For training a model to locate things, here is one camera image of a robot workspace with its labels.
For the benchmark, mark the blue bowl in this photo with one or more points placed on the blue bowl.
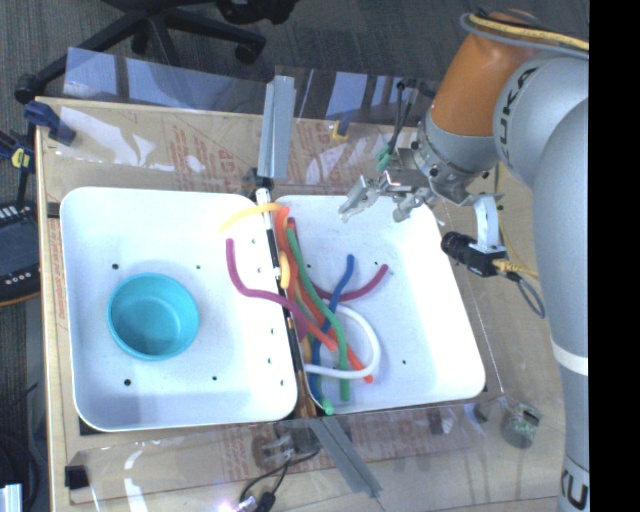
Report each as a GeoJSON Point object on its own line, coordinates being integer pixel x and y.
{"type": "Point", "coordinates": [152, 317]}

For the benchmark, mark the white plastic tray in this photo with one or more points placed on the white plastic tray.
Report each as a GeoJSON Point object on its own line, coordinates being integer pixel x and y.
{"type": "Point", "coordinates": [430, 330]}
{"type": "Point", "coordinates": [165, 230]}

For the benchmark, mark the brown cardboard board red print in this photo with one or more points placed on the brown cardboard board red print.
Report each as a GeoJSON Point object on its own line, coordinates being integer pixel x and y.
{"type": "Point", "coordinates": [500, 310]}

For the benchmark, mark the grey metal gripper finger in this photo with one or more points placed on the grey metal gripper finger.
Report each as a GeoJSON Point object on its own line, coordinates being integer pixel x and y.
{"type": "Point", "coordinates": [411, 202]}
{"type": "Point", "coordinates": [361, 195]}

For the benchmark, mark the black cylinder on white bracket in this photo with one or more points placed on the black cylinder on white bracket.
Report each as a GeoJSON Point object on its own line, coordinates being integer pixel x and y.
{"type": "Point", "coordinates": [470, 252]}

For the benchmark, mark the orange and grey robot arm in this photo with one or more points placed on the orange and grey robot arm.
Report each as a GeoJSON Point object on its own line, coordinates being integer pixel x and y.
{"type": "Point", "coordinates": [560, 150]}

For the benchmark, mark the black office chair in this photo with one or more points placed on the black office chair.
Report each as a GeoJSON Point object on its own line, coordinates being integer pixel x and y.
{"type": "Point", "coordinates": [150, 22]}

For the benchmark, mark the thin black and white rod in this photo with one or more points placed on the thin black and white rod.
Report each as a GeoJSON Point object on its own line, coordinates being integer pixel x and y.
{"type": "Point", "coordinates": [271, 245]}

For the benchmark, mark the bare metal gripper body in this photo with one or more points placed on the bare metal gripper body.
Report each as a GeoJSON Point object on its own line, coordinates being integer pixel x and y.
{"type": "Point", "coordinates": [452, 185]}

